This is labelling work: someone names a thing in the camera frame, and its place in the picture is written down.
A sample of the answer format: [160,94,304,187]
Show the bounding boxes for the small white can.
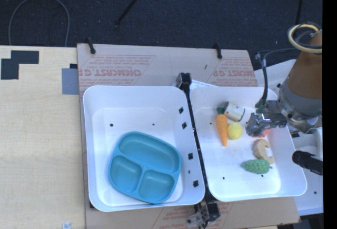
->
[223,101,246,123]

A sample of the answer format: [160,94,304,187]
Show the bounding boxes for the green grapes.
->
[242,158,273,175]

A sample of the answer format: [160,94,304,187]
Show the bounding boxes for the black block with thin wires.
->
[204,201,220,223]
[175,72,192,89]

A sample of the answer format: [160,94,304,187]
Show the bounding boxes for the orange carrot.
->
[215,107,229,147]

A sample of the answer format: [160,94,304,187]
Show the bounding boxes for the brown cardboard board red print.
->
[76,43,301,229]

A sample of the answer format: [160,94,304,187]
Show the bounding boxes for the white plastic tray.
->
[83,85,206,213]
[189,86,308,203]

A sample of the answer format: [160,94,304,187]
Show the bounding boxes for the yellow lemon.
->
[227,122,243,141]

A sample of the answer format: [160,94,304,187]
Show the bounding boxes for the white paper slip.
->
[190,79,220,89]

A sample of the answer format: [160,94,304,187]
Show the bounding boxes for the black cylinder on white bracket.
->
[289,127,323,176]

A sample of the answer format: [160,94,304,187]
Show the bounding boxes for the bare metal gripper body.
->
[265,100,323,134]

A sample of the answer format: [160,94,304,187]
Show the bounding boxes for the thin black rod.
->
[182,83,214,210]

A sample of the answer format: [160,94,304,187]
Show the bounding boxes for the blue divided plate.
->
[107,131,183,205]

